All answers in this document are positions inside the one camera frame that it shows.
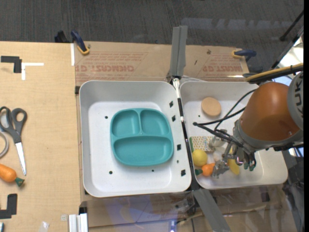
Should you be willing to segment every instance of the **gray floor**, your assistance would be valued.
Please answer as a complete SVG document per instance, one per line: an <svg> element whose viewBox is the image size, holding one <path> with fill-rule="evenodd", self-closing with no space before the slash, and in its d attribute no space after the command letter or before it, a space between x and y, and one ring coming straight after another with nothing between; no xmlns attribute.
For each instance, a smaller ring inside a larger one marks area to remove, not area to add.
<svg viewBox="0 0 309 232"><path fill-rule="evenodd" d="M187 44L257 52L249 67L269 70L304 24L304 0L0 0L0 40L53 42L59 30L84 41L171 44L188 26Z"/></svg>

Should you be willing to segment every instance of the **metal ring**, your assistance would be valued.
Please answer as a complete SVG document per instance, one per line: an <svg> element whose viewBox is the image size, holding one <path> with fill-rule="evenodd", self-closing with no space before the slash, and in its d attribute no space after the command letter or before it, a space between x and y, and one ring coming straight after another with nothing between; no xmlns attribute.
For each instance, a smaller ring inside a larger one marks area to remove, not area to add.
<svg viewBox="0 0 309 232"><path fill-rule="evenodd" d="M1 158L1 157L3 157L3 156L6 154L6 152L7 152L8 149L9 149L9 140L8 140L8 138L6 137L6 135L3 134L1 131L0 131L0 137L2 137L2 138L4 139L4 141L5 141L4 149L3 149L2 152L0 153L0 158Z"/></svg>

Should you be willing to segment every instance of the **scissors blade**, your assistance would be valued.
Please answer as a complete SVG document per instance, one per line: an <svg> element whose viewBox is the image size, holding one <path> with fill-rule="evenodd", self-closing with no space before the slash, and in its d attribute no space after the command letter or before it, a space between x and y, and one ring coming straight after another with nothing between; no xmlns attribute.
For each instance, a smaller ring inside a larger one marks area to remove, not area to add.
<svg viewBox="0 0 309 232"><path fill-rule="evenodd" d="M24 176L26 176L26 162L25 162L25 157L24 157L23 145L22 145L21 142L16 143L15 145L16 145L16 148L17 148L21 168L24 172Z"/></svg>

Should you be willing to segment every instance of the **scissors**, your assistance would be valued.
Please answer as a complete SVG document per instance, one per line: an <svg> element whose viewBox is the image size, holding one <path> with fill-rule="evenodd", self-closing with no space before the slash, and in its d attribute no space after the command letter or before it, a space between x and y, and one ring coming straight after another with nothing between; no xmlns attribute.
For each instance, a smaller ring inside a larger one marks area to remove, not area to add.
<svg viewBox="0 0 309 232"><path fill-rule="evenodd" d="M6 113L7 127L4 126L4 124L0 120L0 128L8 132L12 136L13 141L17 148L19 161L20 161L23 173L24 175L26 175L26 163L25 163L24 150L23 150L23 145L21 143L20 136L21 136L21 131L25 124L25 121L27 120L27 113L25 110L21 108L15 108L14 110L11 111L6 106L3 106L0 108L0 114L2 113L2 111L5 111ZM21 120L17 120L17 115L19 113L23 114L23 118Z"/></svg>

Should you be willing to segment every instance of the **white plastic tray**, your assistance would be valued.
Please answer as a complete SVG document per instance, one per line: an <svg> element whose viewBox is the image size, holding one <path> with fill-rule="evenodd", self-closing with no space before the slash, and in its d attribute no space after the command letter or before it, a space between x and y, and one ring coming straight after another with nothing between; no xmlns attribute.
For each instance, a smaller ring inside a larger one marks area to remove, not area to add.
<svg viewBox="0 0 309 232"><path fill-rule="evenodd" d="M89 81L80 88L80 108L83 180L90 195L127 196L180 192L189 188L190 166L172 85L166 82ZM111 148L111 119L118 111L129 108L156 109L166 116L174 142L173 156L167 162L134 167L115 158Z"/></svg>
<svg viewBox="0 0 309 232"><path fill-rule="evenodd" d="M183 113L187 136L212 136L209 132L199 127L193 126L193 122L207 123L222 118L232 106L248 91L257 88L257 85L241 82L185 82L181 85L180 95L183 103ZM205 115L201 109L201 102L205 97L216 98L222 107L221 114L216 117ZM233 110L236 112L246 106L248 99L242 102ZM225 120L219 129L227 129L229 134L233 134L234 122L241 114ZM218 179L197 175L198 183L206 189L225 189L239 188L259 185L281 184L288 177L287 167L281 152L276 152L272 148L268 151L261 150L256 152L257 161L253 171L244 170L240 167L240 174L234 175L231 171L219 175ZM214 162L210 154L208 163Z"/></svg>

